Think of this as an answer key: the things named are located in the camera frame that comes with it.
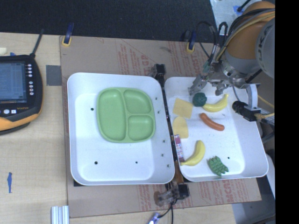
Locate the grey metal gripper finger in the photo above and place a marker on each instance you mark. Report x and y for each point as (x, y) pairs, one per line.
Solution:
(198, 84)
(221, 88)

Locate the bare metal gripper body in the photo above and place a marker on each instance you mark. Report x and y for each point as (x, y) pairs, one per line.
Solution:
(227, 74)

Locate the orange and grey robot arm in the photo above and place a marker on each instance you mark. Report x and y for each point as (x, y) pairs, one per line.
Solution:
(243, 43)

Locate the dark green broccoli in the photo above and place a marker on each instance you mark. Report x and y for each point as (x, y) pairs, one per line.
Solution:
(199, 99)

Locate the yellow banana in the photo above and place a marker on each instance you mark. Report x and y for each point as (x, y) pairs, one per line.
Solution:
(198, 154)
(216, 106)

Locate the yellow square cheese slice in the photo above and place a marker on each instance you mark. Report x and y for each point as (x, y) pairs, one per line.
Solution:
(182, 108)

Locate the orange sausage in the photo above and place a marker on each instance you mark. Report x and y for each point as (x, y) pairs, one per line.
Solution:
(211, 122)

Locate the thin black rod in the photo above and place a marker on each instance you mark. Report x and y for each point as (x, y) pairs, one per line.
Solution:
(168, 115)

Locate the pale yellow oval slice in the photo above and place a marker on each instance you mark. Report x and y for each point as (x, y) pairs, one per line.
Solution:
(180, 127)

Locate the white plastic tray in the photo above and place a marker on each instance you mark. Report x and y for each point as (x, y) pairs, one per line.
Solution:
(236, 146)
(116, 164)

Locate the pink and white packet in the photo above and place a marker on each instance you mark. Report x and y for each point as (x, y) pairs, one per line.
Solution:
(179, 148)

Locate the green divided plate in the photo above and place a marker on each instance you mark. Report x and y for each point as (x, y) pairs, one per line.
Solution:
(112, 115)

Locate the brown cardboard board red print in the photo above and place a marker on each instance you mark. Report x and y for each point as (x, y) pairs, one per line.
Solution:
(98, 55)

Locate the black cylinder on white bracket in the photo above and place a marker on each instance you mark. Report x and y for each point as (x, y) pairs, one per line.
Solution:
(247, 113)

